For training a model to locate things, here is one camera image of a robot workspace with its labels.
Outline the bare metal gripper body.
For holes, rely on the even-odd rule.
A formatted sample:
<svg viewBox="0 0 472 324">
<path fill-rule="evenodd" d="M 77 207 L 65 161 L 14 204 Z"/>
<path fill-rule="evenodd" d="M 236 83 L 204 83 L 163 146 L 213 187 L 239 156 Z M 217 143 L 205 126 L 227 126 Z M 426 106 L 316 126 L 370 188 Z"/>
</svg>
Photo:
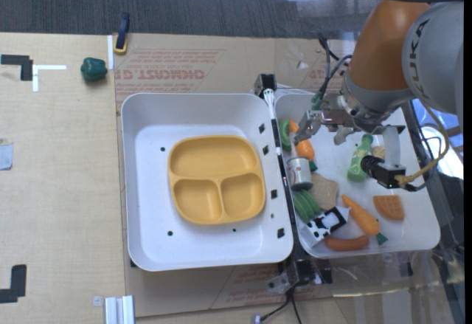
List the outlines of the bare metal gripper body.
<svg viewBox="0 0 472 324">
<path fill-rule="evenodd" d="M 365 121 L 366 107 L 349 93 L 326 94 L 321 110 L 322 122 L 325 125 L 337 125 L 369 133 L 369 123 Z"/>
</svg>

